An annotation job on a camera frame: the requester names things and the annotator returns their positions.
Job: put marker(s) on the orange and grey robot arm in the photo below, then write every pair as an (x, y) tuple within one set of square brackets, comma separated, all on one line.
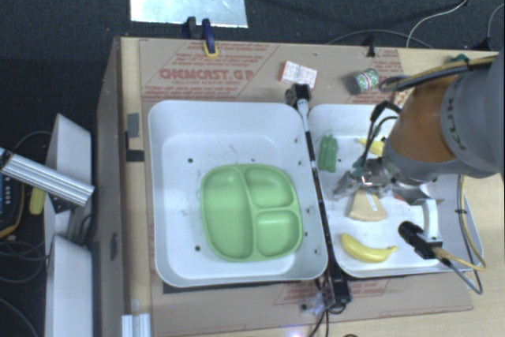
[(469, 122)]

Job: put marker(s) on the red and white carton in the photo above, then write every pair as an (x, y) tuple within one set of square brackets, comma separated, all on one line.
[(298, 73)]

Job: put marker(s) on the brown cardboard board red print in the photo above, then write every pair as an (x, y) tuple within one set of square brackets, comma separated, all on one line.
[(221, 79)]

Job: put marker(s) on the white plastic tray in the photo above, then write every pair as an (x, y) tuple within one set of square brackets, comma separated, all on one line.
[(394, 237), (181, 209)]

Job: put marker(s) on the green and white can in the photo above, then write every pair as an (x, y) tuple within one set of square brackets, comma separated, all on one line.
[(365, 81)]

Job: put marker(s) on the thin black and white rod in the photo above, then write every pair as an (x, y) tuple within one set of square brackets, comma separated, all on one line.
[(313, 162)]

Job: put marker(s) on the black cylinder on white bracket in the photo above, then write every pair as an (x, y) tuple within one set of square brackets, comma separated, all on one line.
[(416, 237)]

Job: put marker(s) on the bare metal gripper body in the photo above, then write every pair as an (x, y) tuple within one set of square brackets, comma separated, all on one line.
[(378, 173)]

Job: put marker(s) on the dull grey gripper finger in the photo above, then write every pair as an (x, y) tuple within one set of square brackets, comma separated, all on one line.
[(375, 190), (345, 185)]

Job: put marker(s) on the tan toy bread slice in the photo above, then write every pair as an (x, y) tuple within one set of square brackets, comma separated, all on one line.
[(367, 209)]

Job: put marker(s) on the green toy bean bundle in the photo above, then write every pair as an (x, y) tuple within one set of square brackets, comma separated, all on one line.
[(327, 154)]

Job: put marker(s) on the green divided plate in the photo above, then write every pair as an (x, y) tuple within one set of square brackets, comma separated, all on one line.
[(236, 209)]

